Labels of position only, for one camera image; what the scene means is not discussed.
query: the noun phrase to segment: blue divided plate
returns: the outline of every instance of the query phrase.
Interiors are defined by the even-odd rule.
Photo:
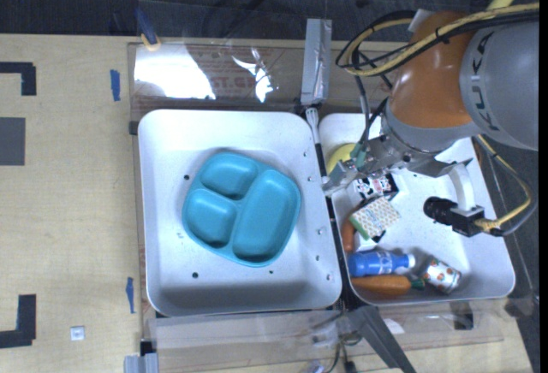
[[[211,156],[182,207],[188,235],[208,250],[249,266],[276,260],[301,209],[301,193],[287,175],[234,152]]]

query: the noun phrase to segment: yellow ball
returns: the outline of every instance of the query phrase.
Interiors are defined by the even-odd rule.
[[[335,165],[339,160],[342,160],[343,162],[346,162],[350,159],[350,152],[354,149],[354,144],[346,144],[343,146],[339,146],[333,155],[330,157],[329,161],[327,162],[327,174],[329,174],[333,168],[335,168]]]

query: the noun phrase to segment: blue plastic bottle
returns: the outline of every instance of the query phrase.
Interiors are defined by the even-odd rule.
[[[392,252],[356,252],[347,258],[348,272],[352,277],[363,275],[390,274],[398,267],[412,268],[415,259],[412,254]]]

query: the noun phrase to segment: tin can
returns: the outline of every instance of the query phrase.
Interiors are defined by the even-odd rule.
[[[451,293],[458,287],[462,277],[460,271],[434,257],[428,260],[427,265],[426,269],[420,275],[420,278],[426,283],[433,285],[439,291],[446,294]]]

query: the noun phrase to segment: wooden table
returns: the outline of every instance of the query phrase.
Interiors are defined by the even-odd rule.
[[[140,264],[128,133],[127,45],[134,41],[0,35],[0,62],[32,62],[38,88],[36,96],[22,96],[21,77],[0,74],[0,116],[26,119],[25,165],[0,166],[0,330],[15,328],[20,294],[37,298],[36,339],[31,346],[0,349],[2,373],[122,371],[124,357],[139,351]],[[112,69],[121,76],[120,101],[110,89]],[[126,294],[129,277],[135,313]],[[407,355],[417,371],[531,371],[515,321],[500,318],[498,325],[501,341]],[[85,327],[84,340],[71,340],[75,326]],[[362,370],[387,370],[377,355],[355,361]]]

